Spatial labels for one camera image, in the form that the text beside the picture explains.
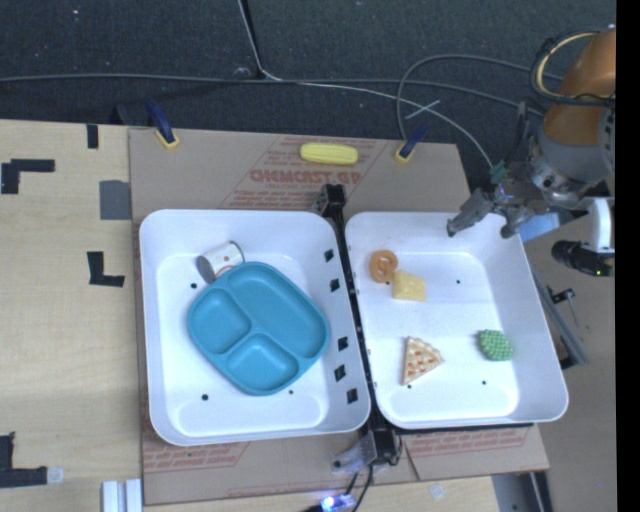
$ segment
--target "blue plate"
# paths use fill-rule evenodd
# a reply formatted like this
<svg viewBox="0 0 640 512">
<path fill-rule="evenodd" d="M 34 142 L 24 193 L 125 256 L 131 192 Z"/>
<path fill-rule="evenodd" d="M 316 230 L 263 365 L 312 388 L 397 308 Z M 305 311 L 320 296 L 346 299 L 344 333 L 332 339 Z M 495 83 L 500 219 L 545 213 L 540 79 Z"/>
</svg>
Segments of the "blue plate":
<svg viewBox="0 0 640 512">
<path fill-rule="evenodd" d="M 271 395 L 298 380 L 323 354 L 324 314 L 280 271 L 245 262 L 223 273 L 187 315 L 193 342 L 231 382 Z"/>
</svg>

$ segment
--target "cardboard box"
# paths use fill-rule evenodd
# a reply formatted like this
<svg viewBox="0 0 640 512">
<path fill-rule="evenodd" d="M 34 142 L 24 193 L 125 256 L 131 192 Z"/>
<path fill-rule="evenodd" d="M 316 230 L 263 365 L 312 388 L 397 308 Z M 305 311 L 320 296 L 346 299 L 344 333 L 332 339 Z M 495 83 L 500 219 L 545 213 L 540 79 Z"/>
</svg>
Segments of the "cardboard box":
<svg viewBox="0 0 640 512">
<path fill-rule="evenodd" d="M 468 197 L 453 145 L 419 144 L 409 164 L 396 164 L 399 142 L 295 135 L 180 130 L 180 145 L 162 147 L 153 129 L 131 129 L 131 194 L 140 365 L 144 496 L 147 505 L 342 489 L 352 474 L 332 471 L 332 458 L 359 433 L 178 447 L 162 441 L 148 419 L 144 317 L 137 235 L 153 211 L 175 209 L 313 209 L 323 184 L 345 187 L 345 219 L 363 211 L 457 212 Z M 356 147 L 351 167 L 303 162 L 304 142 Z M 537 426 L 442 431 L 403 436 L 397 466 L 374 485 L 548 467 Z"/>
</svg>

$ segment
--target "blue clamp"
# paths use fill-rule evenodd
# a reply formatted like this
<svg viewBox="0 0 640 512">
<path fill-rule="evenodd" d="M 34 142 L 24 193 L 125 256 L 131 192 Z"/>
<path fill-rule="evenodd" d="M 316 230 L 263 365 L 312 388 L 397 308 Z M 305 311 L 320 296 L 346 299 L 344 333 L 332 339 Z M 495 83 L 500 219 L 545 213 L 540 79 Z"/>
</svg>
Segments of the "blue clamp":
<svg viewBox="0 0 640 512">
<path fill-rule="evenodd" d="M 427 133 L 427 126 L 421 124 L 416 128 L 416 130 L 411 134 L 411 137 L 405 142 L 402 146 L 400 146 L 395 154 L 393 155 L 393 159 L 399 164 L 409 163 L 409 160 L 413 157 L 413 149 L 416 147 L 416 144 L 422 140 L 424 134 Z"/>
<path fill-rule="evenodd" d="M 166 149 L 173 149 L 180 144 L 180 139 L 173 133 L 171 123 L 169 123 L 169 119 L 160 105 L 149 100 L 145 103 L 144 109 L 153 120 L 153 124 L 156 125 L 156 137 Z"/>
</svg>

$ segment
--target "pizza slice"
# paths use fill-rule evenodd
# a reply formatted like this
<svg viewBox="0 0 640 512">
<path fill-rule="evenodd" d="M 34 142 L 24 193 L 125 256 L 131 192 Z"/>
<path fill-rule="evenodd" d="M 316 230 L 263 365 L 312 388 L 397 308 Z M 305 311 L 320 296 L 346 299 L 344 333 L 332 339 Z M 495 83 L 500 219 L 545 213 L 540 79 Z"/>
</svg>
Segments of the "pizza slice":
<svg viewBox="0 0 640 512">
<path fill-rule="evenodd" d="M 420 338 L 407 337 L 404 349 L 402 385 L 405 386 L 418 377 L 430 372 L 444 362 L 440 351 Z"/>
</svg>

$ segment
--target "green toy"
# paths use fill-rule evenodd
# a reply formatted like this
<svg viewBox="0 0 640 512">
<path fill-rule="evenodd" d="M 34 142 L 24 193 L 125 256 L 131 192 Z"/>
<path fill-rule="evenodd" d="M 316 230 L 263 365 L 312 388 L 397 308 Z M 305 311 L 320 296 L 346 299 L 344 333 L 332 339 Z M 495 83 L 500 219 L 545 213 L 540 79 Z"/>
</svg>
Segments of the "green toy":
<svg viewBox="0 0 640 512">
<path fill-rule="evenodd" d="M 480 333 L 480 349 L 492 361 L 509 361 L 513 357 L 513 347 L 500 331 L 486 329 Z"/>
</svg>

